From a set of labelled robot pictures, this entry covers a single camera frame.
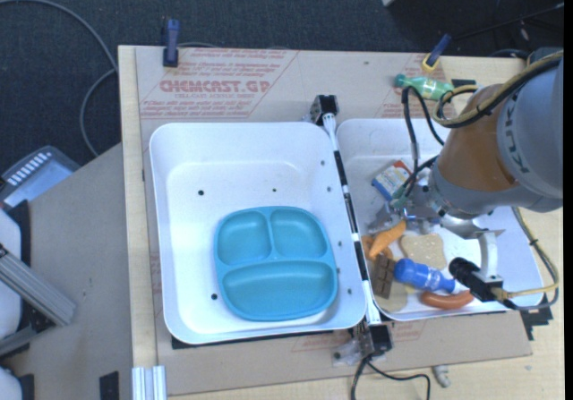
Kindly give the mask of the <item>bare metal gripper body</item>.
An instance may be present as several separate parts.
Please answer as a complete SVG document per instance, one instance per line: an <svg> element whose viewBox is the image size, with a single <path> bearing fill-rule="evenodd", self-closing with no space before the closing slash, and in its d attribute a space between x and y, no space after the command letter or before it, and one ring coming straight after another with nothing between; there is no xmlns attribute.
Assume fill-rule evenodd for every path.
<svg viewBox="0 0 573 400"><path fill-rule="evenodd" d="M455 209L429 184L416 184L412 187L400 187L392 196L389 206L408 219L437 219L440 225L434 231L416 231L430 234L439 228L450 231L461 238L475 238L475 215Z"/></svg>

